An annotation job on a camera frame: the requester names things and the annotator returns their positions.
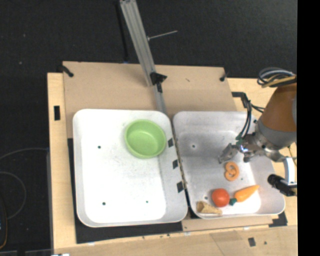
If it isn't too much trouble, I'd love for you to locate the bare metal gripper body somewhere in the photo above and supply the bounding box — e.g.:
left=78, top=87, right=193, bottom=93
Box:
left=236, top=133, right=286, bottom=162

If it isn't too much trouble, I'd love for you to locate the green bowl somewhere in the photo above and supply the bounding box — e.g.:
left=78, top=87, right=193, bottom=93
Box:
left=124, top=119, right=168, bottom=160

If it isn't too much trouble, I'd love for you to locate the white plastic tray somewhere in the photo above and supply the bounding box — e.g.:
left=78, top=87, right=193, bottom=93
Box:
left=171, top=110, right=286, bottom=220
left=72, top=108, right=189, bottom=228

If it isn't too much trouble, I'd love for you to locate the beige ice cream cone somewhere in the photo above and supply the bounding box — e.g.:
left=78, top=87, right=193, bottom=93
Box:
left=196, top=200, right=223, bottom=216

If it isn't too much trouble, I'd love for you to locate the red tomato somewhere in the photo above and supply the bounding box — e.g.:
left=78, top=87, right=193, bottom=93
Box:
left=211, top=188, right=231, bottom=208

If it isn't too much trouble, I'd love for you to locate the orange pretzel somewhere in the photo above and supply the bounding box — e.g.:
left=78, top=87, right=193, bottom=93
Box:
left=224, top=161, right=240, bottom=182

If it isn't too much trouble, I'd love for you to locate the orange carrot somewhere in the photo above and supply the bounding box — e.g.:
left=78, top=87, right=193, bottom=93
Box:
left=228, top=184, right=260, bottom=207

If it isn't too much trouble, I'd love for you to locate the black cylinder on white bracket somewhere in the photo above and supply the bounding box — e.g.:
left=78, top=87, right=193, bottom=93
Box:
left=267, top=156, right=298, bottom=197

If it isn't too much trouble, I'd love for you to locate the brown cardboard board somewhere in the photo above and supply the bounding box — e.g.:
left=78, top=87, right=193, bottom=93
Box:
left=61, top=60, right=280, bottom=232

